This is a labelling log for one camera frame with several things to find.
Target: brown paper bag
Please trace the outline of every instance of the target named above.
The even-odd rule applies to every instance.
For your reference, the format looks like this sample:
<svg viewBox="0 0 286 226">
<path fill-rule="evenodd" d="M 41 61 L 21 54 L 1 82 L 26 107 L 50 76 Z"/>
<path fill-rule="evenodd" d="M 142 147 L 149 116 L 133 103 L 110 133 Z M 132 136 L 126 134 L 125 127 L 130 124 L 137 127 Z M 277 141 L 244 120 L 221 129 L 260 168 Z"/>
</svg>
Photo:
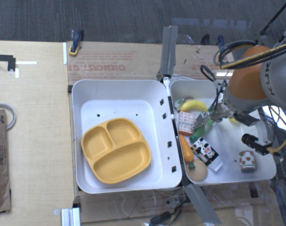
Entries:
<svg viewBox="0 0 286 226">
<path fill-rule="evenodd" d="M 6 111 L 0 110 L 0 212 L 10 210 L 10 207 Z"/>
</svg>

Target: brown round toy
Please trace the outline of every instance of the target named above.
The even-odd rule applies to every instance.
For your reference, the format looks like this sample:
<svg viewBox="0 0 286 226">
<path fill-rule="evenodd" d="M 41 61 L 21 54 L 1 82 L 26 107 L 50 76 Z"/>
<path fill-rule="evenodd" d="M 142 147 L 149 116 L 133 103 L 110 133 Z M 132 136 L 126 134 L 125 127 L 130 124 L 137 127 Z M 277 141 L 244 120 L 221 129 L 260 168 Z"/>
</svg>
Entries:
<svg viewBox="0 0 286 226">
<path fill-rule="evenodd" d="M 191 178 L 194 181 L 202 181 L 204 180 L 208 175 L 208 168 L 205 165 L 205 163 L 201 160 L 193 160 L 193 163 L 195 165 L 194 169 L 189 169 L 189 163 L 186 162 L 186 171 L 189 178 Z"/>
</svg>

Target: table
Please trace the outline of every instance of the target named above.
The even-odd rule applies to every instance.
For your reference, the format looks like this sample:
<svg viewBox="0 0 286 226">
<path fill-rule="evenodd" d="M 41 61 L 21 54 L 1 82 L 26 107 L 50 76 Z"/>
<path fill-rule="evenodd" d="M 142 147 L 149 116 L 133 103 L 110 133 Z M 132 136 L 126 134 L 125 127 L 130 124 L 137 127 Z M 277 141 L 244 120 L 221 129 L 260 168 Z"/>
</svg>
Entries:
<svg viewBox="0 0 286 226">
<path fill-rule="evenodd" d="M 104 43 L 95 45 L 107 46 Z M 63 43 L 0 41 L 0 54 L 13 55 L 16 61 L 37 62 L 36 65 L 20 64 L 18 79 L 14 73 L 9 74 L 7 63 L 0 62 L 0 102 L 11 105 L 17 115 L 15 126 L 8 131 L 11 211 L 0 214 L 0 225 L 58 226 L 61 209 L 71 208 L 77 197 L 85 196 L 74 179 L 73 128 L 67 91 L 69 68 L 65 65 L 63 47 Z M 146 45 L 146 51 L 150 51 L 149 47 L 152 46 Z M 156 64 L 160 55 L 157 53 L 157 57 L 145 59 Z M 153 76 L 154 71 L 157 68 L 152 67 L 148 76 Z M 269 182 L 256 185 L 259 197 L 243 197 L 242 193 L 249 192 L 250 186 L 213 185 L 205 191 L 213 198 L 211 205 L 224 225 L 238 224 L 240 217 L 248 218 L 256 225 L 265 222 L 282 225 L 277 199 Z M 112 204 L 105 195 L 98 195 L 98 198 L 92 207 Z M 140 198 L 135 202 L 136 205 L 145 203 Z M 82 206 L 83 218 L 88 218 L 90 211 Z M 156 208 L 155 213 L 161 210 L 163 208 Z M 132 213 L 143 215 L 140 211 Z M 140 217 L 83 224 L 142 225 L 149 219 Z M 189 210 L 181 214 L 178 223 L 181 222 L 203 225 L 197 213 Z"/>
</svg>

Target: pink box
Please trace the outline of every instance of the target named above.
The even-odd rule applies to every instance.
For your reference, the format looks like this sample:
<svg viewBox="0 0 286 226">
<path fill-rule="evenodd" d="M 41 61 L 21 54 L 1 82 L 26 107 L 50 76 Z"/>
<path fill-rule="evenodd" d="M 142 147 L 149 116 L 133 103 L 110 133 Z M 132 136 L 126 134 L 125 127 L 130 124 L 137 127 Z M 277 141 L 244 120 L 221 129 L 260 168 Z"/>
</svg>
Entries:
<svg viewBox="0 0 286 226">
<path fill-rule="evenodd" d="M 179 113 L 179 133 L 190 136 L 193 134 L 192 126 L 194 124 L 194 115 L 181 111 Z"/>
</svg>

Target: white plastic tray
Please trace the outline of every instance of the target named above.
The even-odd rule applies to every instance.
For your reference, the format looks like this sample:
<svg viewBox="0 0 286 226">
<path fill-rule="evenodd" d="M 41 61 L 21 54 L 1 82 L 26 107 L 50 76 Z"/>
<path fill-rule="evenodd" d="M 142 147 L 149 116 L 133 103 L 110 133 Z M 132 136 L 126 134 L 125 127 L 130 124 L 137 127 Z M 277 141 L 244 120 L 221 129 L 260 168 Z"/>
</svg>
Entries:
<svg viewBox="0 0 286 226">
<path fill-rule="evenodd" d="M 176 80 L 170 86 L 173 102 L 186 96 L 192 96 L 194 99 L 202 100 L 209 107 L 215 98 L 215 89 L 211 81 L 199 80 Z M 190 111 L 197 118 L 200 111 Z M 258 138 L 263 138 L 265 125 L 259 123 L 257 126 L 245 126 L 241 123 L 232 122 L 229 119 L 223 119 L 220 123 L 213 124 L 210 131 L 203 138 L 214 148 L 221 157 L 223 166 L 215 172 L 208 169 L 208 175 L 203 181 L 191 181 L 199 185 L 237 183 L 258 180 L 270 180 L 276 174 L 276 164 L 271 154 L 262 156 L 249 148 L 241 141 L 245 133 L 249 133 Z M 242 173 L 239 166 L 239 152 L 251 150 L 254 151 L 254 157 L 257 170 L 252 173 Z"/>
<path fill-rule="evenodd" d="M 163 84 L 154 80 L 82 80 L 74 84 L 72 98 L 76 179 L 83 191 L 100 194 L 166 189 L 180 183 L 180 159 Z M 81 149 L 81 138 L 91 127 L 118 117 L 136 124 L 150 147 L 152 158 L 141 173 L 109 185 L 99 181 L 90 169 Z"/>
</svg>

